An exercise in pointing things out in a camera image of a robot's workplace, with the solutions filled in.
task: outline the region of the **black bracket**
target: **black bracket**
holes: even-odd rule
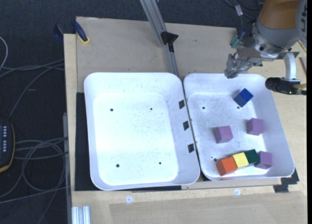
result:
[[[281,179],[281,185],[273,185],[275,193],[284,193],[288,191],[288,185],[294,185],[299,182],[297,170],[295,169],[291,177],[285,177]]]
[[[164,45],[168,44],[169,51],[171,53],[174,53],[175,51],[174,51],[173,42],[179,37],[179,35],[171,34],[171,33],[164,31],[160,34],[160,36],[162,38],[162,42],[164,43]]]

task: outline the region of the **toy block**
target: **toy block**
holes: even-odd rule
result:
[[[255,164],[256,168],[268,169],[273,165],[273,156],[270,152],[260,151],[258,153],[260,161]]]
[[[232,157],[234,158],[237,168],[243,168],[249,165],[244,152],[234,154]]]
[[[255,149],[245,151],[244,153],[245,153],[245,156],[248,160],[249,165],[260,162],[260,158],[259,158],[257,152],[255,151]]]
[[[218,168],[220,176],[229,174],[237,170],[237,166],[233,157],[223,158],[219,160],[216,164],[216,167]]]
[[[214,129],[215,141],[219,143],[229,142],[233,138],[230,126],[222,126]]]
[[[246,124],[247,133],[250,135],[259,136],[264,131],[262,119],[252,118]]]
[[[234,101],[240,106],[243,107],[251,98],[253,95],[244,88],[235,98]]]

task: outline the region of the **blue cube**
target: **blue cube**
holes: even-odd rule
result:
[[[240,106],[243,107],[251,98],[253,95],[244,88],[235,98],[234,101]]]

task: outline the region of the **purple cube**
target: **purple cube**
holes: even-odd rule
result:
[[[273,156],[270,152],[260,151],[258,153],[260,162],[255,164],[256,168],[268,169],[273,165]]]
[[[219,143],[229,142],[233,138],[230,126],[221,126],[214,129],[215,141]]]
[[[247,133],[250,135],[259,136],[264,131],[264,124],[262,119],[252,118],[246,124]]]

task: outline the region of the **green cube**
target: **green cube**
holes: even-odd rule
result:
[[[247,157],[249,165],[260,162],[260,158],[255,149],[245,151],[245,155]]]

